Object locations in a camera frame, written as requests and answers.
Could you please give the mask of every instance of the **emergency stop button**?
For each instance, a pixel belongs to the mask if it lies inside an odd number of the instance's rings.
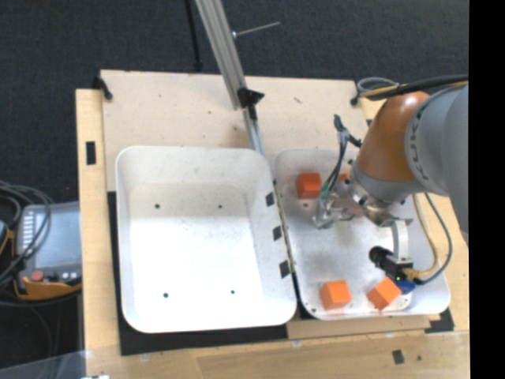
[[[44,271],[36,269],[32,271],[32,282],[42,282],[44,280]]]

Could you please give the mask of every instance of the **orange cube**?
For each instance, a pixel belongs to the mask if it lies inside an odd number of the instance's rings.
[[[345,280],[326,282],[319,289],[319,294],[326,310],[344,307],[353,300]]]
[[[396,286],[391,278],[386,276],[386,278],[366,294],[366,297],[377,309],[382,310],[401,294],[402,290]]]
[[[321,177],[318,173],[302,173],[297,177],[296,186],[299,199],[317,198],[321,188]]]

